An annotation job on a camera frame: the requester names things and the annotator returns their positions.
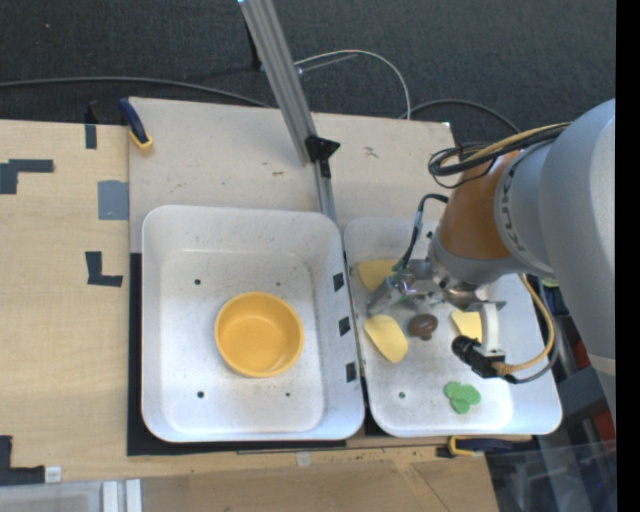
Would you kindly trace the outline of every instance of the metal pole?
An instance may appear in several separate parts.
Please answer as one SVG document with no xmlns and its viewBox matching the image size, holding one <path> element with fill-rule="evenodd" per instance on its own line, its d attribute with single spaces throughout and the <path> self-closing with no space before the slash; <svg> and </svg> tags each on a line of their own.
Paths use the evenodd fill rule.
<svg viewBox="0 0 640 512">
<path fill-rule="evenodd" d="M 271 0 L 238 0 L 242 14 L 264 65 L 276 101 L 302 164 L 314 164 L 320 211 L 336 220 L 327 158 L 312 157 L 307 143 L 317 131 L 298 73 Z"/>
</svg>

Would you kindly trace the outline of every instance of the yellow bowl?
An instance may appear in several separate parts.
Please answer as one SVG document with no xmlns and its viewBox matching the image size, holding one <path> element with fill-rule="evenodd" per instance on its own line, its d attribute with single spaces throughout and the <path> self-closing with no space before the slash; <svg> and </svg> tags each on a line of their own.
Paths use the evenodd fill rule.
<svg viewBox="0 0 640 512">
<path fill-rule="evenodd" d="M 304 344 L 302 323 L 285 301 L 264 292 L 230 299 L 216 317 L 220 355 L 246 377 L 271 377 L 296 362 Z"/>
</svg>

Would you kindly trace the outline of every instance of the black tape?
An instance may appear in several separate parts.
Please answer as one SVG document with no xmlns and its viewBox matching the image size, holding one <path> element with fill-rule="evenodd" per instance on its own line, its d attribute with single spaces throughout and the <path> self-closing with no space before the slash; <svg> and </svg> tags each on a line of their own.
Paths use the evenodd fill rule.
<svg viewBox="0 0 640 512">
<path fill-rule="evenodd" d="M 10 159 L 9 165 L 19 172 L 53 172 L 53 160 Z"/>
<path fill-rule="evenodd" d="M 351 330 L 351 322 L 348 316 L 338 322 L 338 329 L 340 330 L 340 336 L 344 336 Z"/>
<path fill-rule="evenodd" d="M 18 193 L 19 172 L 53 172 L 53 160 L 12 159 L 0 164 L 0 194 Z"/>
<path fill-rule="evenodd" d="M 84 125 L 84 147 L 86 149 L 98 148 L 98 135 L 93 124 Z"/>
<path fill-rule="evenodd" d="M 99 286 L 122 286 L 122 276 L 105 276 L 102 274 L 102 252 L 87 251 L 87 270 L 89 271 L 89 279 L 87 284 L 95 284 Z"/>
<path fill-rule="evenodd" d="M 18 192 L 18 171 L 9 164 L 0 164 L 0 194 Z"/>
<path fill-rule="evenodd" d="M 129 218 L 129 185 L 117 180 L 98 182 L 98 218 L 127 220 Z"/>
<path fill-rule="evenodd" d="M 347 364 L 346 370 L 347 370 L 347 382 L 356 380 L 356 378 L 358 377 L 358 372 L 356 370 L 356 363 Z"/>
<path fill-rule="evenodd" d="M 45 481 L 45 467 L 12 468 L 11 436 L 0 436 L 0 487 L 24 484 L 42 484 Z"/>
<path fill-rule="evenodd" d="M 333 291 L 337 292 L 344 286 L 344 274 L 342 272 L 333 276 Z"/>
</svg>

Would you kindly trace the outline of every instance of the yellow food item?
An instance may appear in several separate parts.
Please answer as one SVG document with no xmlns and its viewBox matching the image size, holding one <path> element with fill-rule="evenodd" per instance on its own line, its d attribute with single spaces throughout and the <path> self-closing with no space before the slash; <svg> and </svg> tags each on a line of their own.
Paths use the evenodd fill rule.
<svg viewBox="0 0 640 512">
<path fill-rule="evenodd" d="M 456 324 L 460 334 L 471 339 L 477 339 L 482 343 L 482 320 L 480 319 L 480 313 L 465 313 L 464 311 L 456 309 L 451 313 L 451 319 L 453 323 Z"/>
<path fill-rule="evenodd" d="M 372 260 L 358 263 L 358 275 L 370 292 L 377 290 L 384 278 L 393 275 L 393 267 L 398 260 Z"/>
<path fill-rule="evenodd" d="M 398 322 L 388 315 L 367 318 L 364 330 L 373 344 L 392 363 L 399 363 L 409 350 L 407 338 Z"/>
</svg>

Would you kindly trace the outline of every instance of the toy sink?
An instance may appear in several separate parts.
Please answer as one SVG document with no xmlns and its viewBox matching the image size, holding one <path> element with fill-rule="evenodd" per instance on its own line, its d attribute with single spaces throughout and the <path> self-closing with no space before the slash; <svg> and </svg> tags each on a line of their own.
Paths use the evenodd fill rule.
<svg viewBox="0 0 640 512">
<path fill-rule="evenodd" d="M 142 228 L 142 415 L 177 443 L 338 440 L 364 417 L 340 232 L 319 213 L 161 206 Z M 243 376 L 216 347 L 246 292 L 297 314 L 304 346 L 274 376 Z"/>
<path fill-rule="evenodd" d="M 371 414 L 387 433 L 397 437 L 453 434 L 546 434 L 555 430 L 562 417 L 560 399 L 551 372 L 526 384 L 513 385 L 501 379 L 482 379 L 451 350 L 459 334 L 450 315 L 453 307 L 438 304 L 428 312 L 438 319 L 438 328 L 428 341 L 409 336 L 407 323 L 416 314 L 406 305 L 385 312 L 394 317 L 406 333 L 408 352 L 397 364 L 387 361 L 363 328 L 370 292 L 358 277 L 363 261 L 399 260 L 411 239 L 411 222 L 362 217 L 351 221 L 344 234 L 347 260 L 352 269 L 351 292 L 357 318 L 358 341 Z M 428 250 L 425 234 L 435 223 L 425 222 L 413 258 L 424 258 Z M 542 351 L 531 298 L 515 275 L 504 276 L 487 287 L 484 299 L 506 301 L 498 313 L 499 343 L 507 362 L 523 362 Z M 544 366 L 523 371 L 522 377 Z M 471 384 L 481 402 L 465 414 L 456 412 L 445 396 L 452 381 Z"/>
</svg>

